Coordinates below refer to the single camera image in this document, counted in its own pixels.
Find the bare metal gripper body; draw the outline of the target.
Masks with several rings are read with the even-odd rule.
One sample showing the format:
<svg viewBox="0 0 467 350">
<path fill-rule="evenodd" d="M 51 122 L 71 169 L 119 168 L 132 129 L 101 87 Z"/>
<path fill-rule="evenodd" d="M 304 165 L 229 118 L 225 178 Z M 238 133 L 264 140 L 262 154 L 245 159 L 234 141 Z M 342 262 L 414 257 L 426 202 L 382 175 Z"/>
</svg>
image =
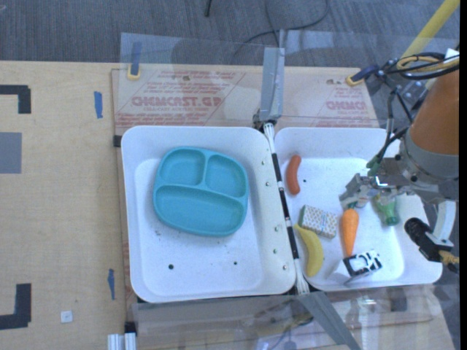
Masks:
<svg viewBox="0 0 467 350">
<path fill-rule="evenodd" d="M 380 184 L 418 195 L 426 203 L 458 201 L 458 164 L 435 157 L 416 162 L 410 157 L 387 157 L 375 174 Z"/>
</svg>

